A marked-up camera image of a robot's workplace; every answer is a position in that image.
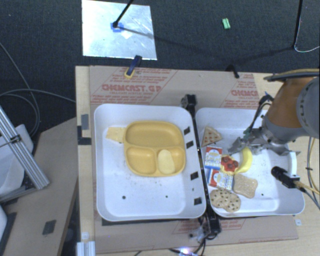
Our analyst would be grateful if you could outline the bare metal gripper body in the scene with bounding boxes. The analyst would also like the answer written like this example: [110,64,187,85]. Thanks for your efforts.
[242,127,291,155]

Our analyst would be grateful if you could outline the yellow banana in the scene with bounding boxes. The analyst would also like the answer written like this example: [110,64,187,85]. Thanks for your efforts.
[234,146,254,175]

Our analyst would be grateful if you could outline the red and yellow pizza slice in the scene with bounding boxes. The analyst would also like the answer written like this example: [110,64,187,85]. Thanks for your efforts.
[220,154,240,176]

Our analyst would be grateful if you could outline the white blue red carton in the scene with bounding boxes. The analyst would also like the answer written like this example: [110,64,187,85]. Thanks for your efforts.
[204,145,224,171]
[207,168,235,192]

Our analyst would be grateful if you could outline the tan pizza slice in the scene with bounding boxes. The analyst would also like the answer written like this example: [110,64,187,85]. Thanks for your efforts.
[200,125,223,148]

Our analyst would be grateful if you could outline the thin black rod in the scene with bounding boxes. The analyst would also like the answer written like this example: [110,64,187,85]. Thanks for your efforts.
[186,101,219,227]

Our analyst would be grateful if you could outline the brown toast slice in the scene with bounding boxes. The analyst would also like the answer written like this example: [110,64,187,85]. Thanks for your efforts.
[232,173,259,200]

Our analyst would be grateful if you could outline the white plastic tray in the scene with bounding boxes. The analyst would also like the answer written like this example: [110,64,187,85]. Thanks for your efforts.
[93,103,207,222]
[194,107,306,219]

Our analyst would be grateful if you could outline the brown chocolate chip biscuit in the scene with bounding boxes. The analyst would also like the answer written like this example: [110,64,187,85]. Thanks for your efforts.
[209,188,232,209]
[222,192,242,214]

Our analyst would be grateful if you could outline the pale yellow oval bread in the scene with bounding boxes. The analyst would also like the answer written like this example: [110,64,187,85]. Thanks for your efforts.
[157,149,177,175]

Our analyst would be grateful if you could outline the yellow divided plate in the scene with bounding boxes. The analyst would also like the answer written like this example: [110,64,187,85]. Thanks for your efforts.
[123,120,187,178]

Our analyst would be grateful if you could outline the brown cardboard board red print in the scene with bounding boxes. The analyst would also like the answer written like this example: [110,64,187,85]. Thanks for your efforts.
[88,65,300,255]

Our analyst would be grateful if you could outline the black cylinder on white bracket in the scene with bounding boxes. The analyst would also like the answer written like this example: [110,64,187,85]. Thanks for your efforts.
[271,149,301,190]

